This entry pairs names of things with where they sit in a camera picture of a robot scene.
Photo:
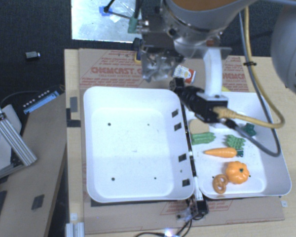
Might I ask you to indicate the brown cardboard board red print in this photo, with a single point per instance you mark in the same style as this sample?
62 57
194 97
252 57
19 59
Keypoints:
108 70

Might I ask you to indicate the orange pretzel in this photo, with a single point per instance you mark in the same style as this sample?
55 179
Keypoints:
220 184

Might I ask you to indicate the yellow banana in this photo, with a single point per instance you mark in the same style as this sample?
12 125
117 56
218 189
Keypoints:
225 89

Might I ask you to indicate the black cylinder on white bracket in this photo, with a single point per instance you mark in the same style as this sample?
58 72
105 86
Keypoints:
207 105

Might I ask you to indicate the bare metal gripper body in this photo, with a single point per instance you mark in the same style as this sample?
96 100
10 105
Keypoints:
158 42

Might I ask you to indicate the orange carrot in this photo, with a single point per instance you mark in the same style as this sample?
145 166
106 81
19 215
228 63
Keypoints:
220 152

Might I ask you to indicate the red and white can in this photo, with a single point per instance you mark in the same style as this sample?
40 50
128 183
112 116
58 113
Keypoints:
185 73

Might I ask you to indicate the small black box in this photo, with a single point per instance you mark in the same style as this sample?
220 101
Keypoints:
32 55

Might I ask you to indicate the green beans bundle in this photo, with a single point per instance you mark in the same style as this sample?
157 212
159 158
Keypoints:
202 138

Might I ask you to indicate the green lettuce leaf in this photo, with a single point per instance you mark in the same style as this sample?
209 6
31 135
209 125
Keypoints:
234 142

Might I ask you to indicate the orange pumpkin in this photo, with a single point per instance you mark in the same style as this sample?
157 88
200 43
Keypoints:
236 173

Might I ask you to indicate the white plastic tray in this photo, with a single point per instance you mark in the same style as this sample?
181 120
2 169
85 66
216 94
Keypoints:
133 152
251 181

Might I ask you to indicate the dark green broccoli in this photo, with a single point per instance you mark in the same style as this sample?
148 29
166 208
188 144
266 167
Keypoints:
250 129

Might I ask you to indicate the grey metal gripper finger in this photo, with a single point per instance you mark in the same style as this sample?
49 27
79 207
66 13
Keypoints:
164 67
148 69

